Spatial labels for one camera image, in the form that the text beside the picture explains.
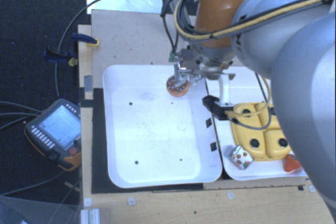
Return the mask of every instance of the brown donut with sprinkles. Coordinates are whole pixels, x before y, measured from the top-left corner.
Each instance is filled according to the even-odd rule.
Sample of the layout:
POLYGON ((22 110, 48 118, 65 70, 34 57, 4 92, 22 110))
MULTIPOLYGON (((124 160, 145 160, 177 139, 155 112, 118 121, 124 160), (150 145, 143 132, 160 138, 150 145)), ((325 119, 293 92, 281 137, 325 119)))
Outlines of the brown donut with sprinkles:
POLYGON ((182 85, 176 87, 175 86, 175 77, 171 76, 170 78, 168 78, 166 86, 167 86, 168 92, 172 96, 181 97, 181 96, 183 96, 187 93, 187 91, 189 89, 189 81, 186 81, 182 85))

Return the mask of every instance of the dark background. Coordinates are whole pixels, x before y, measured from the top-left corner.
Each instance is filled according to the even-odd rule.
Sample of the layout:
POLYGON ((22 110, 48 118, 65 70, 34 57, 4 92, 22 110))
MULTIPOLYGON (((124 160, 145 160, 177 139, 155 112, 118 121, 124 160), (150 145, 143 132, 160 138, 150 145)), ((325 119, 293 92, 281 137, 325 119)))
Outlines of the dark background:
MULTIPOLYGON (((56 99, 54 65, 46 63, 43 53, 47 46, 57 47, 71 19, 86 5, 86 0, 0 0, 0 101, 24 104, 36 109, 48 108, 56 99)), ((89 24, 83 14, 75 22, 89 24)), ((69 35, 63 49, 74 51, 69 35)), ((60 96, 79 102, 77 67, 59 65, 60 96)), ((22 111, 0 105, 0 113, 22 111)), ((17 118, 0 117, 0 126, 17 118)), ((0 131, 0 194, 45 181, 61 172, 40 156, 24 137, 25 123, 19 122, 0 131)), ((59 203, 79 171, 65 173, 44 186, 13 195, 16 198, 59 203)), ((65 201, 77 204, 73 192, 65 201)))

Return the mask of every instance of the yellow muffin tray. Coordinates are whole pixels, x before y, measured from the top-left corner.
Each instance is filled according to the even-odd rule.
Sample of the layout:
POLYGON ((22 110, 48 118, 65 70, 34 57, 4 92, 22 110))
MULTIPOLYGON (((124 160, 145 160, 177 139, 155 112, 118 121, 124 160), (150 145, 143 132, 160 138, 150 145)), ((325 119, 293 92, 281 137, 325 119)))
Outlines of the yellow muffin tray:
MULTIPOLYGON (((234 106, 237 113, 260 111, 265 103, 241 103, 234 106)), ((258 115, 239 117, 238 120, 248 126, 262 127, 269 120, 268 110, 258 115)), ((262 131, 252 130, 231 122, 232 134, 236 145, 241 145, 254 161, 275 161, 285 158, 291 148, 281 130, 278 119, 271 115, 270 125, 262 131)))

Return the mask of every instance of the screen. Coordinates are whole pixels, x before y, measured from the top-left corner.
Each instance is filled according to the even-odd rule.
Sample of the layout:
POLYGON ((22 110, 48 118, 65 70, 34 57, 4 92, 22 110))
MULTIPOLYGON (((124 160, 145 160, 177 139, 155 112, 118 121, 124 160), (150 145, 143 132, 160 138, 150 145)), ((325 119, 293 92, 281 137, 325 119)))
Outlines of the screen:
POLYGON ((43 120, 39 127, 64 149, 69 148, 80 135, 80 120, 63 105, 43 120))

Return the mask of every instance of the white cube with red dots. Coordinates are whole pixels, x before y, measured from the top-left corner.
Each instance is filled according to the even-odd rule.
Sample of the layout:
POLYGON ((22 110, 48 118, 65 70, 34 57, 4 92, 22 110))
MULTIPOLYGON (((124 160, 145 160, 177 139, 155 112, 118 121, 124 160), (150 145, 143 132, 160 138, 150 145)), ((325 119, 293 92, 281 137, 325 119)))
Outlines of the white cube with red dots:
POLYGON ((243 170, 253 162, 252 156, 240 145, 231 151, 229 158, 243 170))

